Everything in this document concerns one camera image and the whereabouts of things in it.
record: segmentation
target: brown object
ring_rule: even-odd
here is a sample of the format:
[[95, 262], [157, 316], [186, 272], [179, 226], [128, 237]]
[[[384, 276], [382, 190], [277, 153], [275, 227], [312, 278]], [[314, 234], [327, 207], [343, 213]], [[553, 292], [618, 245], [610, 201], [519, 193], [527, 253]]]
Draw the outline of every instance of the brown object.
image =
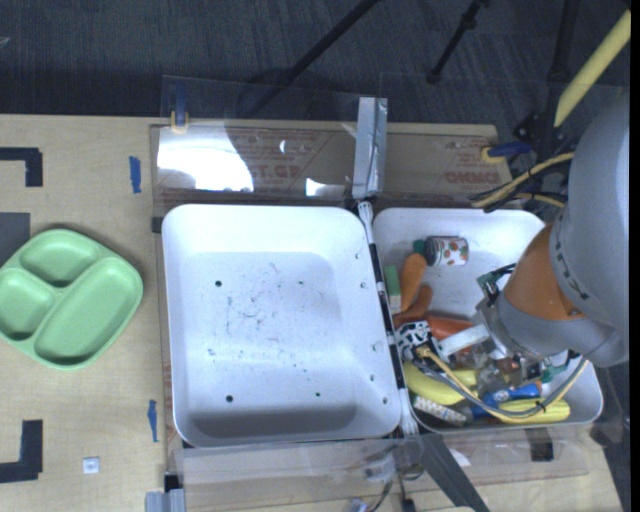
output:
[[431, 305], [431, 299], [433, 298], [433, 289], [428, 284], [420, 286], [416, 301], [406, 311], [397, 313], [393, 316], [393, 328], [399, 329], [403, 324], [407, 322], [417, 322], [422, 320], [424, 315], [427, 314], [429, 306]]
[[414, 252], [407, 256], [400, 273], [400, 311], [406, 311], [420, 289], [422, 278], [427, 270], [427, 260], [422, 254]]
[[544, 320], [584, 317], [560, 289], [553, 273], [550, 234], [551, 224], [531, 241], [504, 287], [504, 296], [514, 308]]
[[444, 340], [465, 329], [473, 327], [473, 323], [457, 318], [447, 318], [445, 316], [427, 315], [427, 323], [431, 333], [439, 340]]

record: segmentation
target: green plate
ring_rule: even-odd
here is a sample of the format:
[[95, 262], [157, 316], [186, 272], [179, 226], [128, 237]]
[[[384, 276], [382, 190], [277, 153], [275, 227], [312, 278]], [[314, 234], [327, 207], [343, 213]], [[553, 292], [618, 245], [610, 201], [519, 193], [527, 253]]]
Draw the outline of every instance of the green plate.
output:
[[122, 332], [142, 290], [113, 251], [74, 231], [45, 231], [0, 268], [0, 338], [48, 366], [82, 368]]

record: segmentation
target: can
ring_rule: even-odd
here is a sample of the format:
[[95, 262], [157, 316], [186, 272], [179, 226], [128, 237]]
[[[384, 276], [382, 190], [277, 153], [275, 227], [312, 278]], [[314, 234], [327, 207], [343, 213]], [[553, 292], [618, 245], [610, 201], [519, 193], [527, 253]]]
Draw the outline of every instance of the can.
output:
[[461, 237], [430, 236], [424, 256], [430, 267], [464, 265], [469, 259], [469, 244]]

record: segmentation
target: black corner marker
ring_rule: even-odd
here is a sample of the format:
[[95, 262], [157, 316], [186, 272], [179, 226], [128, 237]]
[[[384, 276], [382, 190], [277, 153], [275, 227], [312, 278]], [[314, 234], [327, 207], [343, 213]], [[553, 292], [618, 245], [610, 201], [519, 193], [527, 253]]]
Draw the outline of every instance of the black corner marker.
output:
[[0, 464], [0, 483], [37, 480], [42, 473], [42, 420], [22, 422], [20, 459]]
[[41, 187], [42, 178], [42, 153], [38, 148], [3, 148], [0, 147], [0, 161], [24, 160], [25, 186]]

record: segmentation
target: wooden table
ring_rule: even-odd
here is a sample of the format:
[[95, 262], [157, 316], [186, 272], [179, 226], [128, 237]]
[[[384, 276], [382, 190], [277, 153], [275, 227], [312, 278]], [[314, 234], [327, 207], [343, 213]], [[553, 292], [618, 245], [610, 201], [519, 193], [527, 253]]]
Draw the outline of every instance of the wooden table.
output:
[[[130, 261], [145, 286], [125, 331], [85, 369], [47, 368], [0, 343], [0, 461], [17, 460], [23, 420], [42, 419], [44, 425], [43, 472], [38, 480], [0, 484], [2, 511], [142, 511], [145, 494], [162, 489], [167, 455], [149, 141], [149, 128], [159, 121], [0, 116], [0, 146], [37, 147], [44, 155], [43, 187], [25, 187], [22, 162], [0, 162], [0, 211], [29, 212], [32, 236], [67, 227], [93, 237]], [[140, 193], [132, 190], [130, 156], [141, 162]], [[147, 418], [150, 400], [159, 404], [159, 442]], [[621, 510], [602, 449], [586, 431], [579, 442], [587, 474], [480, 485], [480, 495], [492, 510]], [[87, 457], [99, 457], [99, 473], [83, 473]], [[451, 507], [439, 490], [412, 496], [418, 510]], [[400, 509], [389, 499], [379, 510]]]

